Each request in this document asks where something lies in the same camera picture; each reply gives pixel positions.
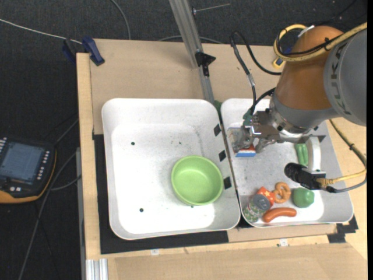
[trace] wooden table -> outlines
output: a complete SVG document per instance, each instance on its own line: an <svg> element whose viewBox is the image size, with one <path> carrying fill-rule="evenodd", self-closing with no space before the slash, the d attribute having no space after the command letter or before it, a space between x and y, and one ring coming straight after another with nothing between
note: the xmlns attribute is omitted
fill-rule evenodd
<svg viewBox="0 0 373 280"><path fill-rule="evenodd" d="M107 259L110 280L122 279L367 279L367 187L350 192L359 229L346 234L345 243L329 243L334 224L228 230L229 243L101 254L93 134L102 134L101 108L114 97L202 99L199 75L191 69L183 43L97 39L105 59L95 66L89 55L77 56L82 153L83 211L86 260ZM217 60L209 67L214 97L250 98L247 84L229 45L204 44ZM272 47L253 47L268 69ZM258 94L273 88L277 76L268 75L239 46ZM336 122L366 154L366 128L342 118ZM328 125L343 174L363 166ZM362 179L350 180L348 185Z"/></svg>

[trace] toy sausage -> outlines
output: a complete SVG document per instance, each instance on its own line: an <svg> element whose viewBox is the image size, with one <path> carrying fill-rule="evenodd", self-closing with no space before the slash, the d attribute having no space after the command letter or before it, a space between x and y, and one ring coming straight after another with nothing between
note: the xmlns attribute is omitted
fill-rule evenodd
<svg viewBox="0 0 373 280"><path fill-rule="evenodd" d="M273 208L263 215L262 219L264 222L269 223L276 217L286 216L286 217L295 217L297 211L294 208Z"/></svg>

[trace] black mat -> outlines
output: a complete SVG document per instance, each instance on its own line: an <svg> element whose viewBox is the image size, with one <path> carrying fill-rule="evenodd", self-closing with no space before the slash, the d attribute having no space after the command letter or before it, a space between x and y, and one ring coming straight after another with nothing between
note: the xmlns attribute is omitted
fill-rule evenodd
<svg viewBox="0 0 373 280"><path fill-rule="evenodd" d="M124 240L116 236L111 230L109 223L103 135L94 136L94 147L96 152L98 216L100 220L100 243L102 254L150 250L156 248L200 246L228 242L228 234L226 231L178 234L175 236L154 237L140 240Z"/></svg>

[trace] metal pole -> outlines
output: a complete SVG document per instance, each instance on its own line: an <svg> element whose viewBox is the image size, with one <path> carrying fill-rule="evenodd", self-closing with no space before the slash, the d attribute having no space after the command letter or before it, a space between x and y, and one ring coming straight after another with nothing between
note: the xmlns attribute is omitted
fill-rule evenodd
<svg viewBox="0 0 373 280"><path fill-rule="evenodd" d="M171 9L174 12L176 23L179 27L180 35L189 54L192 68L198 68L195 55L197 52L203 52L203 49L189 2L188 0L169 1ZM205 100L211 104L214 104L214 95L212 92L210 79L203 73L201 66L198 68L198 70L203 96Z"/></svg>

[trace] yellow cable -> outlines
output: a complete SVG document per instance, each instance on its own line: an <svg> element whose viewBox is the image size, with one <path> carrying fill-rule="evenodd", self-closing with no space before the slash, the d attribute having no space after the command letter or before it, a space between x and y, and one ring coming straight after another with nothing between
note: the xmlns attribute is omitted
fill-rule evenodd
<svg viewBox="0 0 373 280"><path fill-rule="evenodd" d="M319 182L321 184L321 186L323 186L323 187L326 187L327 185L330 185L330 184L334 184L337 181L354 179L355 177L362 176L362 175L364 175L367 172L367 158L360 152L360 150L357 149L357 147L355 146L355 144L351 143L347 139L347 137L345 136L345 134L336 126L336 124L334 123L333 120L330 119L329 121L332 124L333 128L338 133L338 135L345 141L345 143L350 147L350 149L361 160L361 162L364 165L364 170L362 170L362 171L360 171L358 173L350 174L350 175L347 175L347 176L341 176L341 177L338 177L338 178L326 178L326 179L325 178L318 178L318 179L316 179L316 181Z"/></svg>
<svg viewBox="0 0 373 280"><path fill-rule="evenodd" d="M301 24L295 24L295 25L291 25L285 29L283 29L280 34L279 34L279 40L290 30L292 29L295 29L295 28L301 28ZM311 59L313 57L316 57L318 55L321 55L329 50L331 50L332 48L334 48L336 45L340 44L342 41L345 41L347 39L349 39L350 37L354 36L356 33L360 32L360 31L363 31L364 29L366 29L368 27L368 22L365 22L353 29L351 29L350 31L347 31L345 33L343 33L342 35L336 37L335 39L333 39L329 44L327 44L324 48L320 48L314 52L311 52L309 54L305 54L305 55L301 55L301 56L297 56L297 57L289 57L289 56L286 56L284 54L282 54L277 46L278 46L278 40L276 39L275 40L275 43L273 44L273 49L275 51L275 54L281 58L282 60L284 61L288 61L288 62L295 62L295 61L304 61L304 60L308 60L308 59Z"/></svg>

